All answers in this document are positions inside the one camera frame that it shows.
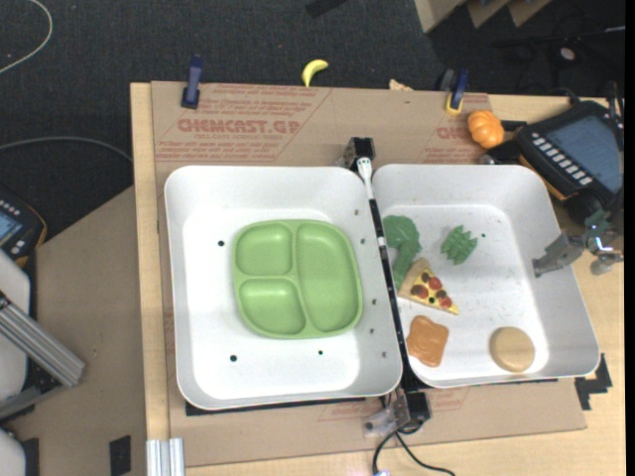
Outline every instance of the banana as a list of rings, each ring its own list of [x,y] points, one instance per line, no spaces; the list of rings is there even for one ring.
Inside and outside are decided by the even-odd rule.
[[[302,71],[302,81],[305,86],[309,86],[311,84],[311,79],[316,72],[324,70],[327,67],[328,62],[323,59],[313,59],[307,63]]]

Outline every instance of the toy pizza slice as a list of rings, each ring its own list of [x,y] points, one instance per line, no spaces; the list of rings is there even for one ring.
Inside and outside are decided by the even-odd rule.
[[[425,259],[418,259],[412,264],[397,295],[458,315],[458,306],[449,297],[441,279],[437,277],[430,263]]]

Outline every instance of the white tray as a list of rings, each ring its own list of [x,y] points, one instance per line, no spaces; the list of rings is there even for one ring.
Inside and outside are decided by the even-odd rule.
[[[560,234],[543,182],[520,166],[400,166],[373,178],[382,217],[405,215],[420,233],[425,257],[460,309],[452,315],[399,299],[404,336],[416,315],[449,329],[439,367],[409,357],[419,379],[437,388],[582,376],[594,371],[599,349],[571,267],[534,276],[532,259]],[[455,265],[441,252],[452,228],[478,239]],[[523,374],[498,367],[489,338],[502,326],[532,338],[536,358]]]
[[[342,168],[187,166],[165,187],[177,378],[201,409],[385,395],[401,379],[374,226],[362,181]],[[330,222],[351,241],[363,312],[341,335],[279,340],[240,318],[231,242],[253,222]]]

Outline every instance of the cable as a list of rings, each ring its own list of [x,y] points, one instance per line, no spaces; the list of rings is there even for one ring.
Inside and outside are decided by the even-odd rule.
[[[416,425],[416,427],[411,427],[411,428],[406,428],[406,427],[400,427],[400,428],[396,428],[395,430],[393,430],[392,432],[390,432],[388,435],[386,435],[386,437],[384,437],[384,439],[379,443],[379,445],[375,448],[375,452],[373,453],[373,474],[377,474],[379,473],[379,468],[377,466],[377,461],[379,459],[379,453],[381,452],[382,448],[386,445],[386,443],[394,436],[397,437],[397,440],[401,443],[401,445],[403,446],[403,448],[406,450],[406,453],[408,453],[410,455],[410,457],[420,466],[424,467],[425,469],[429,469],[431,471],[437,471],[437,472],[442,472],[444,474],[447,474],[448,476],[456,476],[452,471],[450,471],[449,469],[444,469],[442,467],[435,467],[434,465],[429,465],[425,462],[422,462],[419,458],[417,458],[417,456],[415,455],[415,453],[413,453],[411,451],[411,449],[408,447],[408,444],[406,444],[406,442],[404,441],[404,439],[401,437],[401,434],[411,434],[411,433],[415,433],[416,431],[418,431],[419,429],[421,429],[422,425],[424,423],[422,421],[418,421],[418,424]]]
[[[39,46],[37,46],[34,50],[32,50],[29,54],[21,57],[20,59],[17,59],[13,63],[9,63],[8,65],[5,65],[4,67],[1,67],[0,68],[0,74],[6,72],[10,68],[13,68],[16,65],[18,65],[19,63],[22,63],[23,61],[26,61],[30,57],[36,55],[38,53],[38,51],[41,50],[47,44],[47,42],[51,38],[51,35],[53,34],[53,16],[49,12],[49,9],[47,9],[47,7],[42,2],[40,2],[38,0],[25,0],[25,1],[36,4],[38,7],[40,7],[44,11],[44,13],[47,15],[47,19],[49,20],[49,32],[47,33],[47,36],[42,41],[42,43]]]
[[[8,143],[6,145],[0,145],[0,153],[6,152],[7,150],[10,150],[12,148],[17,148],[17,147],[26,146],[26,145],[36,145],[38,143],[49,143],[49,142],[52,142],[52,141],[73,141],[73,142],[79,142],[79,143],[87,143],[87,144],[90,144],[90,145],[97,145],[97,146],[100,146],[100,147],[107,148],[111,152],[115,152],[116,154],[119,154],[121,157],[126,159],[126,161],[132,163],[132,157],[130,157],[125,152],[119,150],[118,148],[113,147],[112,145],[108,145],[107,143],[103,143],[103,142],[97,141],[95,139],[78,138],[78,137],[73,137],[73,136],[59,136],[59,137],[54,136],[54,137],[47,137],[47,138],[27,139],[25,141],[16,141],[15,143]]]

